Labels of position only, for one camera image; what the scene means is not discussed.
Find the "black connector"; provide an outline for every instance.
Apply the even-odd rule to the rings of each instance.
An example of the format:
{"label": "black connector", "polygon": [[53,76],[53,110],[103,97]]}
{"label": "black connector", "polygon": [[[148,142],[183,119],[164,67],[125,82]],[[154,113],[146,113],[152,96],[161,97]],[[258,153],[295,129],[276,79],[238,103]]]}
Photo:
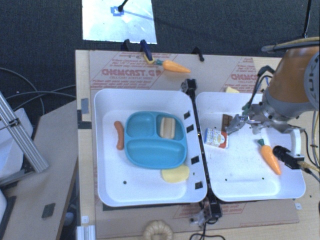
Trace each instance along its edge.
{"label": "black connector", "polygon": [[291,169],[300,169],[300,165],[298,164],[299,161],[304,161],[304,157],[293,157],[290,155],[290,150],[283,147],[283,146],[275,146],[273,148],[273,154],[286,166]]}

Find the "wooden table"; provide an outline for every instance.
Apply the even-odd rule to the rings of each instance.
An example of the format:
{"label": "wooden table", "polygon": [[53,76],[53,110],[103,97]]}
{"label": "wooden table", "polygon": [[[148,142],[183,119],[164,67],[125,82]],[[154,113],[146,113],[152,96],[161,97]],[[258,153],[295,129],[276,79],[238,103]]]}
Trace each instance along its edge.
{"label": "wooden table", "polygon": [[[81,127],[78,130],[78,167],[79,167],[79,184],[80,184],[80,214],[81,214],[81,226],[83,228],[96,224],[96,211],[95,211],[95,181],[94,181],[94,152],[92,142],[92,130],[90,123],[91,117],[91,88],[90,82],[90,66],[92,60],[95,60],[95,56],[90,56],[90,52],[86,50],[76,51],[76,84],[77,84],[77,110],[80,112]],[[119,56],[118,52],[110,51],[103,53],[102,55],[110,56],[112,58]],[[224,78],[225,84],[232,83],[232,77],[230,78],[230,72],[235,72],[232,61],[250,62],[253,64],[254,70],[260,69],[265,65],[269,65],[272,68],[276,68],[280,58],[265,58],[265,57],[238,57],[238,56],[215,56],[205,55],[205,61],[200,62],[197,55],[189,54],[167,54],[167,57],[174,58],[174,61],[183,64],[191,69],[191,74],[188,76],[182,76],[176,73],[162,72],[161,79],[157,79],[156,82],[149,86],[149,89],[166,89],[166,90],[178,90],[181,82],[184,78],[195,78],[198,84],[198,91],[223,91],[222,87],[218,87],[219,78]],[[84,104],[87,104],[85,112],[83,111]],[[298,120],[295,120],[292,124],[305,127],[309,138],[311,136],[311,124],[312,113],[306,112],[300,116]],[[319,143],[319,131],[317,132],[317,143]],[[306,143],[304,136],[302,136],[301,150],[305,153]],[[317,240],[320,237],[319,225],[319,201],[320,191],[319,183],[308,174],[303,174],[306,184],[306,192],[303,197],[296,199],[294,202],[302,209],[297,211],[299,217],[299,223],[280,224],[277,225],[277,218],[274,218],[274,222],[268,226],[253,225],[252,227],[231,228],[231,229],[215,229],[207,230],[208,235],[222,235],[227,240],[300,240],[309,239]],[[126,227],[125,224],[119,224],[119,227]],[[175,233],[175,240],[189,239],[191,232]],[[140,240],[141,236],[120,237],[112,239],[126,239],[126,240]]]}

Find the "blue plate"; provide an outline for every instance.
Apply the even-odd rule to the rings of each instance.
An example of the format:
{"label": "blue plate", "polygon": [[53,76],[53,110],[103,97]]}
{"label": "blue plate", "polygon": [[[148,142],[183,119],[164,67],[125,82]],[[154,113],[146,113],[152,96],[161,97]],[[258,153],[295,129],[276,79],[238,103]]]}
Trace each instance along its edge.
{"label": "blue plate", "polygon": [[[162,118],[175,119],[173,139],[160,137]],[[162,112],[133,113],[125,124],[124,149],[135,165],[150,169],[171,169],[180,166],[187,157],[186,132],[174,115]]]}

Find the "sausage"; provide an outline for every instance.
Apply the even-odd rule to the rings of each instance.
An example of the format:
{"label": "sausage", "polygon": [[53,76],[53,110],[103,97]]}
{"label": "sausage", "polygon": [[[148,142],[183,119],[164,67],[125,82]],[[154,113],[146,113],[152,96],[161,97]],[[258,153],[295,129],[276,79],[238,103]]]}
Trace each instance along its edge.
{"label": "sausage", "polygon": [[116,128],[116,131],[118,132],[118,143],[116,144],[116,148],[118,150],[123,150],[125,147],[125,129],[122,126],[120,121],[115,121],[114,127]]}

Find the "blue divided plate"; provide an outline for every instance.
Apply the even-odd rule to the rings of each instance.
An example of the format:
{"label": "blue divided plate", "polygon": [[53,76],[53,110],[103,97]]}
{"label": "blue divided plate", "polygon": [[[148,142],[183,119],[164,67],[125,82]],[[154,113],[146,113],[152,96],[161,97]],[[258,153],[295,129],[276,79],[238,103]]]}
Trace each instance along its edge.
{"label": "blue divided plate", "polygon": [[[160,137],[163,117],[175,119],[173,139]],[[124,149],[127,158],[137,166],[150,169],[178,167],[187,156],[184,126],[172,114],[153,111],[133,113],[125,124]]]}

